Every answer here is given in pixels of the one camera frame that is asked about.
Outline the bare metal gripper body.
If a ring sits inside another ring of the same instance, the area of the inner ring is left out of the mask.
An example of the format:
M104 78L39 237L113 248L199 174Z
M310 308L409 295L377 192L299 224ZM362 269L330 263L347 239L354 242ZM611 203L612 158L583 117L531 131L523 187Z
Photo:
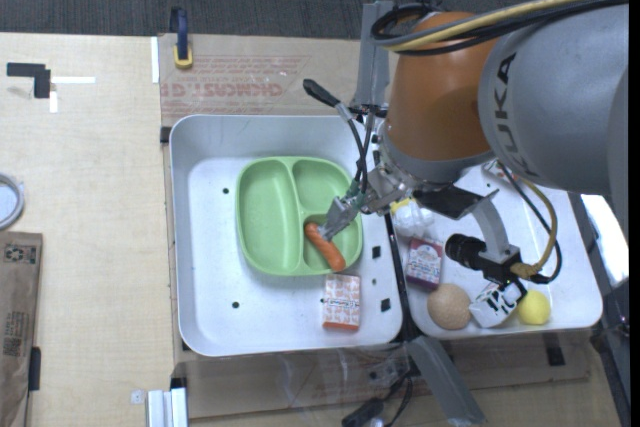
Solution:
M394 202L404 199L418 185L418 179L391 164L378 164L367 173L357 172L363 198L359 209L363 214L385 213Z

